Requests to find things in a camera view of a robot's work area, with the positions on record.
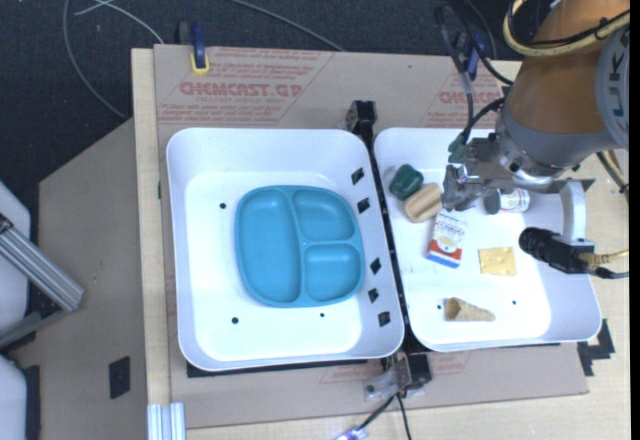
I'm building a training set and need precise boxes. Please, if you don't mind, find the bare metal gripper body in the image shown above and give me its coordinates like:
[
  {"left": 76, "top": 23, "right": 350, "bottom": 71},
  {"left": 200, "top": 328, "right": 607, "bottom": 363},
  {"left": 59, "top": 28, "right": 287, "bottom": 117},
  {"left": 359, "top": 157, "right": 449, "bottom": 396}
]
[{"left": 445, "top": 135, "right": 557, "bottom": 194}]

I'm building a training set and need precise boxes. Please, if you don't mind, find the tan toy bread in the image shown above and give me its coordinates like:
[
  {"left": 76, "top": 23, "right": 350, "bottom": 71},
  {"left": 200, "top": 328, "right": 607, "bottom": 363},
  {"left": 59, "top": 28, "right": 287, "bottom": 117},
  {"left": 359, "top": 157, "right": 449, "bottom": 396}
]
[{"left": 403, "top": 181, "right": 445, "bottom": 224}]

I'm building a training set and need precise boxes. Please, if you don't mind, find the small white can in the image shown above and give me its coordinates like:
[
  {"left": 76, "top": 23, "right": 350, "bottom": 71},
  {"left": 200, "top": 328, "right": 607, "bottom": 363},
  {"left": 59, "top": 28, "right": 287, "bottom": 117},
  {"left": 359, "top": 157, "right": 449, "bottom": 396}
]
[{"left": 483, "top": 187, "right": 532, "bottom": 216}]

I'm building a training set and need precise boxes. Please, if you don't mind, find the white red and blue carton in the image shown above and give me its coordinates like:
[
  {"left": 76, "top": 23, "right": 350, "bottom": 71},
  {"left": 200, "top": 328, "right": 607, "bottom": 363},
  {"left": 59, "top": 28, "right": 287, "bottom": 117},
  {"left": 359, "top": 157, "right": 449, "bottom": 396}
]
[{"left": 425, "top": 208, "right": 468, "bottom": 270}]

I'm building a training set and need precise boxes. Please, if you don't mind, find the yellow cheese slice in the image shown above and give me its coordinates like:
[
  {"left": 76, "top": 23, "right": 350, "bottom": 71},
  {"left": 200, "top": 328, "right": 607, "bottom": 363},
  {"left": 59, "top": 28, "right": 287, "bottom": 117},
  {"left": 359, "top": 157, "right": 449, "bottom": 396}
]
[{"left": 477, "top": 246, "right": 517, "bottom": 277}]

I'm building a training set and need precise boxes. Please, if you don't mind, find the thin black rod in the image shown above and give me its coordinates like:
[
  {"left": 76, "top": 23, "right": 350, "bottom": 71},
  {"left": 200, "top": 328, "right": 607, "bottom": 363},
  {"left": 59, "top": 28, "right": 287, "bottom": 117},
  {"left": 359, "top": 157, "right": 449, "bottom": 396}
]
[{"left": 366, "top": 127, "right": 410, "bottom": 360}]

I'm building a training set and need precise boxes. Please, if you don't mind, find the white plastic tray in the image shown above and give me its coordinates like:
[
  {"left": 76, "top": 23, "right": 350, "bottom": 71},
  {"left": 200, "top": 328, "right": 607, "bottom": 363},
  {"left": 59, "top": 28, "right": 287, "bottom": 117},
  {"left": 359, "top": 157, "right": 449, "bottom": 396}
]
[
  {"left": 372, "top": 126, "right": 604, "bottom": 354},
  {"left": 165, "top": 127, "right": 406, "bottom": 373}
]

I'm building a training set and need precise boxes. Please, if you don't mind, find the brown cardboard board, red print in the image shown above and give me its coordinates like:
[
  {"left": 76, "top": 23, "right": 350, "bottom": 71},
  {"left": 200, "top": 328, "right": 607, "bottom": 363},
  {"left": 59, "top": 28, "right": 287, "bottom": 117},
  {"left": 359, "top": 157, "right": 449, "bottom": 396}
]
[{"left": 152, "top": 43, "right": 590, "bottom": 430}]

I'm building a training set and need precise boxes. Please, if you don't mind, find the blue divided plate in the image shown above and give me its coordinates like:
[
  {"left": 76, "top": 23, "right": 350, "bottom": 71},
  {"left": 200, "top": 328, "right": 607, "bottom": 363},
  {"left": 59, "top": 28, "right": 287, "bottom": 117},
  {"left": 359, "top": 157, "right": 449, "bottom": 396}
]
[{"left": 233, "top": 184, "right": 363, "bottom": 309}]

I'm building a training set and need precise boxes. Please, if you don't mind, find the black cylinder on white bracket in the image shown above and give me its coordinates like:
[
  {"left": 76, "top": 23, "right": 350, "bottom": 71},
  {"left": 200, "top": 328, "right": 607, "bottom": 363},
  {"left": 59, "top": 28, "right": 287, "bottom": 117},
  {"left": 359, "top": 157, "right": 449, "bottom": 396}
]
[{"left": 518, "top": 177, "right": 598, "bottom": 275}]

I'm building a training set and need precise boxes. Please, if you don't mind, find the black block with thin wires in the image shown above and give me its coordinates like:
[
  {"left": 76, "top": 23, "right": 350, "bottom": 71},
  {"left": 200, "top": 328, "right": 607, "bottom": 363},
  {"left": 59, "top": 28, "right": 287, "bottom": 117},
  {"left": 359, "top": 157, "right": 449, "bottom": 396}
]
[
  {"left": 363, "top": 352, "right": 432, "bottom": 402},
  {"left": 345, "top": 99, "right": 377, "bottom": 135}
]

